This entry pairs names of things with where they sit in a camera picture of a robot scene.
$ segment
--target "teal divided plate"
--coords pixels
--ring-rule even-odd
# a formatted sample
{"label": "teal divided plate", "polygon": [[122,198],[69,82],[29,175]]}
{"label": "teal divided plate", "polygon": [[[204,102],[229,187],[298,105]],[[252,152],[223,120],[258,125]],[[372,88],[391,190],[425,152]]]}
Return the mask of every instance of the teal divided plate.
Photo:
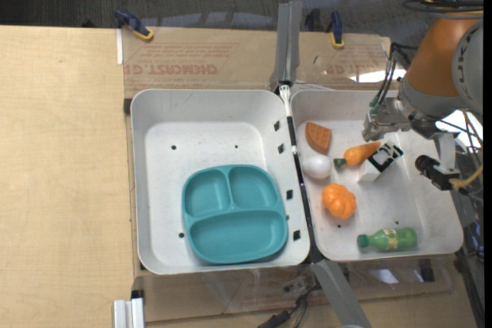
{"label": "teal divided plate", "polygon": [[277,253],[287,218],[277,185],[252,165],[192,174],[182,193],[184,227],[194,253],[214,264],[247,263]]}

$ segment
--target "bottle label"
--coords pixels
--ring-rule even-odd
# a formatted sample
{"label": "bottle label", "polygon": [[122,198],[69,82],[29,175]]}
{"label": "bottle label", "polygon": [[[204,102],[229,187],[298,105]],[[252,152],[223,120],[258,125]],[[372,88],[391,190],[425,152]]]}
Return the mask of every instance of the bottle label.
{"label": "bottle label", "polygon": [[386,235],[387,245],[386,250],[394,250],[398,248],[398,235],[393,228],[384,228],[384,235]]}

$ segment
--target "green bottle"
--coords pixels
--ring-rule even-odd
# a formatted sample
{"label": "green bottle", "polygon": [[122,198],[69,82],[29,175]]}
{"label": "green bottle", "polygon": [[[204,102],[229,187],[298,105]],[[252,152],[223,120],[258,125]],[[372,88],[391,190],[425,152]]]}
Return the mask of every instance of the green bottle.
{"label": "green bottle", "polygon": [[417,246],[417,233],[411,227],[383,228],[372,235],[359,235],[357,245],[360,248],[372,246],[383,251],[410,249]]}

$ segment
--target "brown waffle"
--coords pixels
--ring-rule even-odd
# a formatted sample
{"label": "brown waffle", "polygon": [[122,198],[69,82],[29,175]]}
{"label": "brown waffle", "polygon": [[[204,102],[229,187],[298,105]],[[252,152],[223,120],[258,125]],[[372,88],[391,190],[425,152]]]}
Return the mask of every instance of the brown waffle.
{"label": "brown waffle", "polygon": [[316,151],[326,154],[330,146],[331,129],[313,122],[306,123],[306,140]]}

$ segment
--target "white ball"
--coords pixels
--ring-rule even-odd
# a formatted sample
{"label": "white ball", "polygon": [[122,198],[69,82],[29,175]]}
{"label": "white ball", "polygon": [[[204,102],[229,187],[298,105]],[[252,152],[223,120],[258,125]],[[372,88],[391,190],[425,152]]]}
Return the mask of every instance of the white ball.
{"label": "white ball", "polygon": [[328,156],[317,154],[301,162],[302,170],[310,177],[325,179],[331,174],[331,160]]}

